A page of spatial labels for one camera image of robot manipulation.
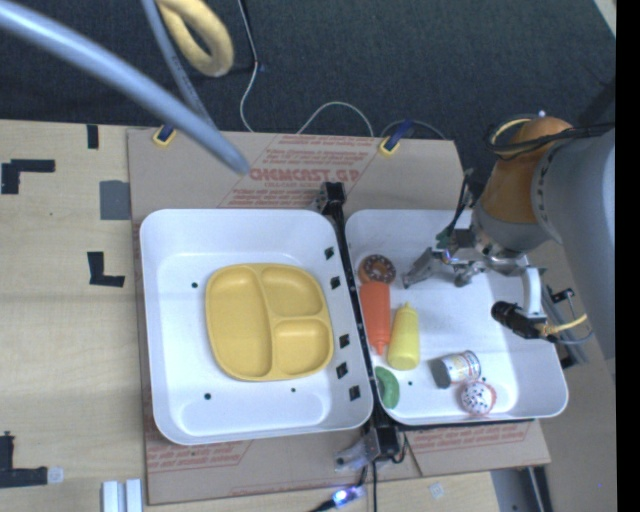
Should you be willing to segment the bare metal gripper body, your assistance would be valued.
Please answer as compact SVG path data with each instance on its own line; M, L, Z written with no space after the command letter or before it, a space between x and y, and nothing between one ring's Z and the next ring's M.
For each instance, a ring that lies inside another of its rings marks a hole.
M528 266L523 253L503 248L474 226L445 228L436 236L436 252L443 263L471 274L485 270L517 274Z

